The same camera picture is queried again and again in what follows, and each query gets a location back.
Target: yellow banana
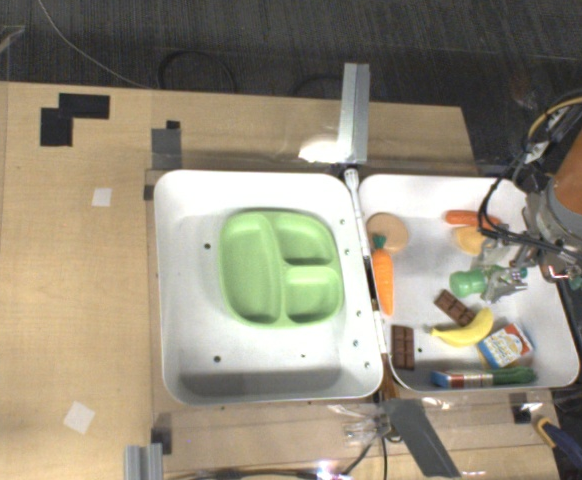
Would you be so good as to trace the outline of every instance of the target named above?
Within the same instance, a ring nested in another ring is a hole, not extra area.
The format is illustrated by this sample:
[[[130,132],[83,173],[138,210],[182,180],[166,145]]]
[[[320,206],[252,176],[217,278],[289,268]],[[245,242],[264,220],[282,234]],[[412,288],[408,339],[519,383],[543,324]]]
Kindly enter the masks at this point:
[[[493,313],[489,308],[481,309],[470,324],[457,329],[431,330],[432,336],[441,338],[452,347],[468,347],[486,338],[493,327]]]

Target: orange carrot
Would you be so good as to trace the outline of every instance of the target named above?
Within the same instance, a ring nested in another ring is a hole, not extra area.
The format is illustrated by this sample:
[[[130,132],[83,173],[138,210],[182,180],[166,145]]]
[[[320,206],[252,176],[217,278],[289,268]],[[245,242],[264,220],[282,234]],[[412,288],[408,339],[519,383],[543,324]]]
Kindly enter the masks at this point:
[[[371,263],[380,307],[385,315],[391,316],[393,315],[393,260],[384,249],[386,241],[387,237],[384,235],[373,235],[375,250],[371,255]]]
[[[492,215],[489,215],[489,218],[496,225],[502,222],[500,219],[493,217]],[[447,224],[451,224],[453,226],[477,226],[478,212],[471,210],[449,210],[444,214],[444,220],[447,222]],[[491,229],[491,226],[489,226],[489,223],[486,221],[484,222],[484,229]]]

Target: brown chocolate bar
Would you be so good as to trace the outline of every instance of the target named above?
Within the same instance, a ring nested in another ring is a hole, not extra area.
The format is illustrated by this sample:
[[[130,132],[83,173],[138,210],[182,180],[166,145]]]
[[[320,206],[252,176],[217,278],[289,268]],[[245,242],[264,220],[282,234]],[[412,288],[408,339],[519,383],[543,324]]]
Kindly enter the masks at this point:
[[[413,329],[403,325],[391,326],[391,364],[396,370],[415,369]]]
[[[447,290],[442,290],[442,293],[435,299],[434,304],[449,315],[460,327],[468,325],[475,318],[475,313]]]

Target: wooden table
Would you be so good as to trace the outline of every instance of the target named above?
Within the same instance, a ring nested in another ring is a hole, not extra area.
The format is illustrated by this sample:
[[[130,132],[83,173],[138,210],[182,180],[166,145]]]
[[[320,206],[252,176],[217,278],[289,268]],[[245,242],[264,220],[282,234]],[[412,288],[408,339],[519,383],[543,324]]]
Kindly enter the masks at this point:
[[[61,92],[109,95],[110,117],[74,120],[73,147],[41,147],[40,109]],[[338,117],[335,101],[0,83],[0,480],[122,478],[124,447],[148,444],[156,407],[175,404],[160,401],[152,375],[151,130],[180,122],[185,166],[293,170],[306,169],[304,141],[334,136]],[[377,170],[476,174],[457,108],[371,104],[369,156]],[[112,190],[110,206],[92,205],[97,188]],[[508,398],[479,395],[430,412],[458,467],[557,478],[549,448],[513,424]],[[527,396],[555,419],[548,392]],[[75,401],[95,412],[84,435],[63,424]],[[325,404],[170,410],[195,448],[184,464],[165,457],[169,472],[359,451]],[[421,478],[404,445],[389,451],[390,478]],[[378,455],[356,478],[380,477]]]

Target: green plate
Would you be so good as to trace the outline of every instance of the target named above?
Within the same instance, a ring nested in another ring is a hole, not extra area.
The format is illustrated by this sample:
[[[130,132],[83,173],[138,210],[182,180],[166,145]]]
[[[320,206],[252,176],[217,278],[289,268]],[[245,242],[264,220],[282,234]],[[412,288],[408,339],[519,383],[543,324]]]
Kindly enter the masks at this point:
[[[333,236],[319,220],[289,211],[246,211],[220,235],[220,285],[245,323],[293,327],[326,320],[344,300]]]

